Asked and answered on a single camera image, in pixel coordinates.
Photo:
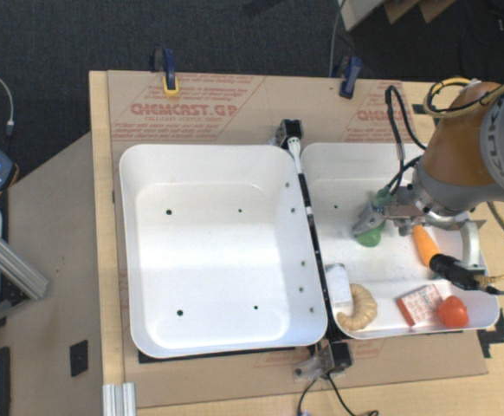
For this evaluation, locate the orange carrot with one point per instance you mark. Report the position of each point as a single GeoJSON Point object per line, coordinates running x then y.
{"type": "Point", "coordinates": [425, 245]}

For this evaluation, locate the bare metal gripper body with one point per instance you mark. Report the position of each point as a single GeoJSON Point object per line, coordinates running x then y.
{"type": "Point", "coordinates": [408, 211]}

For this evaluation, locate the black cylinder on white bracket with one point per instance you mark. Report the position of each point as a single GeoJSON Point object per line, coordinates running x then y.
{"type": "Point", "coordinates": [455, 270]}

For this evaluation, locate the red and white carton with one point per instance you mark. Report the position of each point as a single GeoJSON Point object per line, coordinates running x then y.
{"type": "Point", "coordinates": [419, 305]}

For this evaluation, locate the red tomato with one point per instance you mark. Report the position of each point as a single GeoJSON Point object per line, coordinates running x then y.
{"type": "Point", "coordinates": [452, 311]}

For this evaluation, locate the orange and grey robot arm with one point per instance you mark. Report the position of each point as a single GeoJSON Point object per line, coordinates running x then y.
{"type": "Point", "coordinates": [460, 158]}

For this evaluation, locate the white can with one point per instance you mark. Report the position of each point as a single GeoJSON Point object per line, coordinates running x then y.
{"type": "Point", "coordinates": [338, 285]}

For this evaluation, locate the thin black and white rod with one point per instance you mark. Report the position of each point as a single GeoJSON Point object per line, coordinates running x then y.
{"type": "Point", "coordinates": [308, 206]}

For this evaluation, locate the green toy pear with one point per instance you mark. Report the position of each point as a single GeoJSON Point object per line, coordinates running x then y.
{"type": "Point", "coordinates": [370, 236]}

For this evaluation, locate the brown cardboard board, red print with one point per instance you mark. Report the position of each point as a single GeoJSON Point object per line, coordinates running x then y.
{"type": "Point", "coordinates": [243, 102]}

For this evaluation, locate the cream toy croissant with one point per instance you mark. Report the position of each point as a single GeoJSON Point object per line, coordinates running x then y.
{"type": "Point", "coordinates": [361, 307]}

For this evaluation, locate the white plastic tray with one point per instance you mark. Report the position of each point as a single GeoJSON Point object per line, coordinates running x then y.
{"type": "Point", "coordinates": [217, 249]}
{"type": "Point", "coordinates": [364, 271]}

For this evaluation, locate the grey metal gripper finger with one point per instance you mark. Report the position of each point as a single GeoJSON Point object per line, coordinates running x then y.
{"type": "Point", "coordinates": [364, 224]}
{"type": "Point", "coordinates": [376, 209]}

